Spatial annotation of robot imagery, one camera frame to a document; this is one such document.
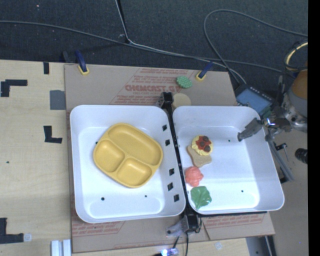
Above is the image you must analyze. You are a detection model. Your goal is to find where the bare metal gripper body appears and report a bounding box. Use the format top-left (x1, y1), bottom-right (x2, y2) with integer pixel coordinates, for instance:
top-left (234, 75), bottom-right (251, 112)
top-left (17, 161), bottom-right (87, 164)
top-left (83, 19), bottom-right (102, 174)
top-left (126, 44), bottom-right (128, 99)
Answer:
top-left (261, 109), bottom-right (309, 134)

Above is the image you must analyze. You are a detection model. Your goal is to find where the white plastic tray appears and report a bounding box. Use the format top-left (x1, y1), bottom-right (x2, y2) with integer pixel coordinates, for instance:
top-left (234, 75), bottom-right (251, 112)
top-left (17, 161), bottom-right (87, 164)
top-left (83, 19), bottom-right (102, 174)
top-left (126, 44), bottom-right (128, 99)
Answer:
top-left (172, 105), bottom-right (286, 215)
top-left (69, 104), bottom-right (187, 224)

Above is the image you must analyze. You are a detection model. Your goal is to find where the yellow spaghetti with meatballs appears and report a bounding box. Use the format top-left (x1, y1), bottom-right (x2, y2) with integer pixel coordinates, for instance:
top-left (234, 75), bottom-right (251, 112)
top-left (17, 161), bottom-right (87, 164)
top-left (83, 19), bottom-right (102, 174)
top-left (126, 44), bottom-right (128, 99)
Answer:
top-left (191, 134), bottom-right (214, 157)

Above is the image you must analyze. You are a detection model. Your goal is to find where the tan bread slice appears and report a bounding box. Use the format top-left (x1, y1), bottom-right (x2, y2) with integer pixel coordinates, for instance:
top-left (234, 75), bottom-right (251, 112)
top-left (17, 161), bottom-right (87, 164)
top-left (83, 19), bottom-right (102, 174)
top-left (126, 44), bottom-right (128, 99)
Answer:
top-left (186, 144), bottom-right (213, 169)

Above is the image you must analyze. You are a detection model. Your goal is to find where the orange toy shrimp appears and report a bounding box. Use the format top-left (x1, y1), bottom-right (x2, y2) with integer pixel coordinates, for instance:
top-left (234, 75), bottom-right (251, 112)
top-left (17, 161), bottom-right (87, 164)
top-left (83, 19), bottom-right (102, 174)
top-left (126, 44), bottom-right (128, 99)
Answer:
top-left (184, 166), bottom-right (204, 188)

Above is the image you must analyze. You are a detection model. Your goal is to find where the beige round biscuit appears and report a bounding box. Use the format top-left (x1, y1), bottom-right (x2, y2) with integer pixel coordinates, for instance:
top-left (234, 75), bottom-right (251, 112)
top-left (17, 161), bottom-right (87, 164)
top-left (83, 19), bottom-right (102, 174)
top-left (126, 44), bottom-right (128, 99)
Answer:
top-left (171, 92), bottom-right (192, 107)

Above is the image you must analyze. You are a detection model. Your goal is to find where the thin black rod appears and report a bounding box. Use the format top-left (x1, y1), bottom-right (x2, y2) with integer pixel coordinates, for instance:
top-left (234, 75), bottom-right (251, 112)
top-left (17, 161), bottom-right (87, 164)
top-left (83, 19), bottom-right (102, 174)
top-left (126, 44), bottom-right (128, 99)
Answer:
top-left (166, 106), bottom-right (194, 218)

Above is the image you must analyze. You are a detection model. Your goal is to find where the green dotted biscuit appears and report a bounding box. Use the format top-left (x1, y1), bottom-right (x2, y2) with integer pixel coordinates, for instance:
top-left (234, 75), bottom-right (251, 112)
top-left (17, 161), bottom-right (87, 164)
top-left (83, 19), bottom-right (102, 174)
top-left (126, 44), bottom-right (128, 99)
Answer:
top-left (175, 75), bottom-right (194, 90)

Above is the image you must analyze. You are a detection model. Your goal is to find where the green lettuce leaf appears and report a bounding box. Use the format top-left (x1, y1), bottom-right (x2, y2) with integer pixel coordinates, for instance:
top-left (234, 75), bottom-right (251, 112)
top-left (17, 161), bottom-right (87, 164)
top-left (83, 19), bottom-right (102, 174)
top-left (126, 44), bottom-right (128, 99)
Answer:
top-left (190, 185), bottom-right (213, 211)

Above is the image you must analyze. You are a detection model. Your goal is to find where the yellow divided plate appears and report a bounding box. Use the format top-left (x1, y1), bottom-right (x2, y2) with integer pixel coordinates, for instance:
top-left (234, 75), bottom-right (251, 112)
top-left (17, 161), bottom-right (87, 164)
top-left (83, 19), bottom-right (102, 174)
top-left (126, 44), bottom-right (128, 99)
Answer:
top-left (92, 122), bottom-right (164, 189)

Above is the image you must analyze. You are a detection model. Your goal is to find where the brown cardboard board red print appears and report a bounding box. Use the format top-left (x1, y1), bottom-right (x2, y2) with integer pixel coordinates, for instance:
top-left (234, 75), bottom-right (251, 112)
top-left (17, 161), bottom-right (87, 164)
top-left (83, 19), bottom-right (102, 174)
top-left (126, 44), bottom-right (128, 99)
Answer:
top-left (63, 63), bottom-right (276, 253)

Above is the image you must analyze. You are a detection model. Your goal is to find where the black cylinder on white bracket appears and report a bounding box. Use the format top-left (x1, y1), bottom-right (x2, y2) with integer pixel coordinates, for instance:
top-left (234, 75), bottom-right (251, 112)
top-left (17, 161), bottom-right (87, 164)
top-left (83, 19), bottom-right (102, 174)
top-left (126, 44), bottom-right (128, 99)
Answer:
top-left (294, 147), bottom-right (309, 165)

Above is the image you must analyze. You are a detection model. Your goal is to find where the black block with thin wires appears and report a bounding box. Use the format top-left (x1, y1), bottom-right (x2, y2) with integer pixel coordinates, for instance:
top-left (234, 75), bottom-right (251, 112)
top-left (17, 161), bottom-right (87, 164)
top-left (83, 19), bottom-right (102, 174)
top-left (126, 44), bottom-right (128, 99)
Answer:
top-left (183, 214), bottom-right (202, 234)
top-left (154, 91), bottom-right (175, 110)

